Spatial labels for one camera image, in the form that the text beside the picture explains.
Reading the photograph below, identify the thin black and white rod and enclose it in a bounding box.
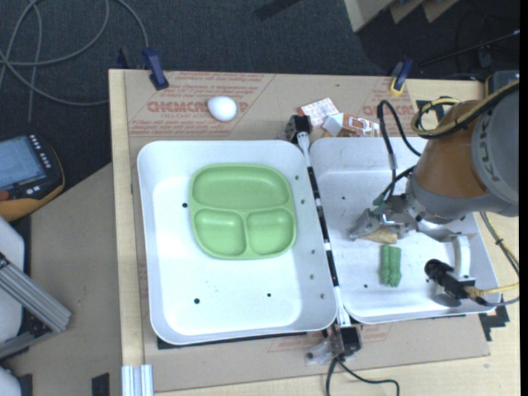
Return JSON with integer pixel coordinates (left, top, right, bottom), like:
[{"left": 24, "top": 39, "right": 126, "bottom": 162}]
[{"left": 297, "top": 131, "right": 352, "bottom": 328}]

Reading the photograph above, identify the green toy asparagus bundle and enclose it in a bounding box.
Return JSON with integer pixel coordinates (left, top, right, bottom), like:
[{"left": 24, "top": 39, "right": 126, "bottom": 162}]
[{"left": 379, "top": 243, "right": 403, "bottom": 287}]

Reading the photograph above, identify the black cylinder on white bracket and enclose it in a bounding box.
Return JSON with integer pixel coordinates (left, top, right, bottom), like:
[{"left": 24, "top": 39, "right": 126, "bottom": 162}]
[{"left": 424, "top": 233, "right": 476, "bottom": 301}]

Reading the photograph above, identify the white egg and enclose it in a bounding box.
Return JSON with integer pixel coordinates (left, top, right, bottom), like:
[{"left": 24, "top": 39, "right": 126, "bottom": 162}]
[{"left": 206, "top": 95, "right": 239, "bottom": 122}]

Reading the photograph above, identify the tan toy bread slice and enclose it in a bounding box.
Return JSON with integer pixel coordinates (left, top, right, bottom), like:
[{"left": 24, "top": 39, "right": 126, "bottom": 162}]
[{"left": 361, "top": 227, "right": 400, "bottom": 245}]

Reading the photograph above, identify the brown cardboard board red print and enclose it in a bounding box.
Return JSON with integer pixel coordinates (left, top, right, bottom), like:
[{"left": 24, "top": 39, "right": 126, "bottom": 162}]
[{"left": 123, "top": 70, "right": 493, "bottom": 394}]

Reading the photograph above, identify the orange and white carton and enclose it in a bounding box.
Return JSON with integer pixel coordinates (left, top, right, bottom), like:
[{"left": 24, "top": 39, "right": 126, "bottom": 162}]
[{"left": 321, "top": 112, "right": 381, "bottom": 139}]

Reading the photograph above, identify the orange and white packet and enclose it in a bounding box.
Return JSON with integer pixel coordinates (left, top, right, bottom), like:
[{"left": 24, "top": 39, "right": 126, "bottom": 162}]
[{"left": 299, "top": 97, "right": 339, "bottom": 129}]

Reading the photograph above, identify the white plastic tray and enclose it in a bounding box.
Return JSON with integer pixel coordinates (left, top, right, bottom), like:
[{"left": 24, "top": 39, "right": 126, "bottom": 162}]
[
  {"left": 136, "top": 139, "right": 340, "bottom": 346},
  {"left": 308, "top": 135, "right": 502, "bottom": 326}
]

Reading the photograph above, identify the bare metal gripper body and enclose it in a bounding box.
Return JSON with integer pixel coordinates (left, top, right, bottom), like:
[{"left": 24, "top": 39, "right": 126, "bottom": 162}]
[{"left": 375, "top": 194, "right": 422, "bottom": 237}]

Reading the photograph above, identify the green divided plate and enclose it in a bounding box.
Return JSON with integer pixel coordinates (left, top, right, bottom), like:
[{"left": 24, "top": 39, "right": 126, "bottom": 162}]
[{"left": 189, "top": 163, "right": 298, "bottom": 261}]

